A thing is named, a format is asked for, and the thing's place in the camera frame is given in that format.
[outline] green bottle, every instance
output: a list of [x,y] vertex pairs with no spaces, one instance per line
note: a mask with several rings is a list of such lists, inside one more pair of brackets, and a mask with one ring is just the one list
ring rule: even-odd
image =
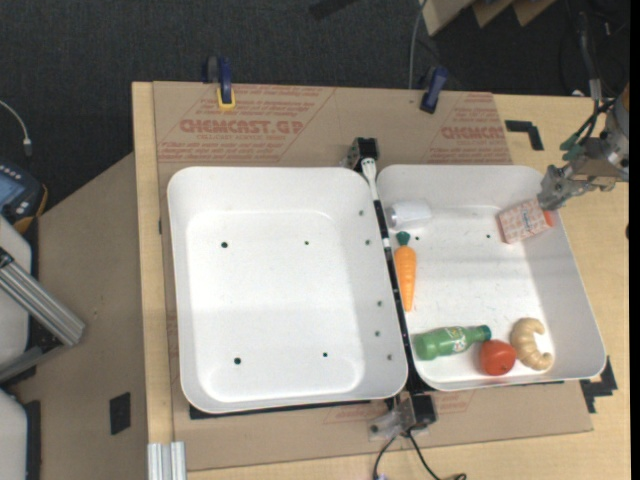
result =
[[443,327],[413,338],[413,347],[420,359],[430,361],[438,356],[450,356],[468,350],[478,341],[491,339],[491,329],[477,327]]

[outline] croissant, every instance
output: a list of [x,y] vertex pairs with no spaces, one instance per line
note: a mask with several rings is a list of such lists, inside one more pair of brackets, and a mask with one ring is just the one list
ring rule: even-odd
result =
[[553,364],[553,355],[538,350],[534,333],[545,333],[543,323],[537,318],[521,318],[511,331],[511,345],[522,364],[538,371],[547,370]]

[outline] tomato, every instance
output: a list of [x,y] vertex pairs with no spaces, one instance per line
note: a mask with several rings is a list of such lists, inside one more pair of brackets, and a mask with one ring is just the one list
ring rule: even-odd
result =
[[488,375],[504,375],[516,363],[516,349],[500,340],[487,340],[480,347],[480,366]]

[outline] wooden table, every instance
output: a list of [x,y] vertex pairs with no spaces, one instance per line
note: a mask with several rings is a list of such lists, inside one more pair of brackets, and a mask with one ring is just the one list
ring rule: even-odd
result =
[[[147,443],[176,440],[153,87],[132,87],[134,154],[40,220],[40,280],[88,324],[81,345],[39,365],[34,377],[13,388],[22,402],[42,403],[41,480],[137,480],[144,476]],[[539,128],[544,151],[533,151],[523,133],[507,133],[507,142],[514,163],[541,173],[560,162],[558,145],[591,111],[585,98],[496,95],[495,102],[502,120]],[[561,210],[618,386],[613,396],[596,400],[594,430],[425,449],[442,478],[456,472],[470,479],[630,478],[628,196],[628,185],[620,184]],[[131,426],[111,435],[109,403],[123,393],[131,398]],[[364,480],[374,460],[368,453],[191,472],[189,479]],[[388,452],[380,471],[392,479],[426,476],[407,450]]]
[[[154,92],[150,83],[133,84],[135,157],[142,272],[142,310],[146,369],[148,440],[174,438],[169,386],[160,206],[154,131]],[[533,151],[526,134],[508,133],[516,164],[541,173],[561,162],[558,145],[591,109],[586,99],[496,95],[502,119],[532,121],[544,151]],[[565,228],[600,326],[618,383],[614,396],[597,400],[594,432],[578,435],[429,449],[427,460],[444,477],[464,471],[469,478],[629,478],[629,264],[628,185],[611,193],[575,198],[561,210]],[[368,478],[371,455],[190,473],[190,479]],[[391,478],[424,478],[415,453],[385,456],[382,470]]]

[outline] pink package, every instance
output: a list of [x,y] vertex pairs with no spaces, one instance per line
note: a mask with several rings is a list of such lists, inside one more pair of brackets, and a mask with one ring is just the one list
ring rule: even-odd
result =
[[551,219],[534,198],[498,214],[502,236],[508,244],[542,233],[552,227]]

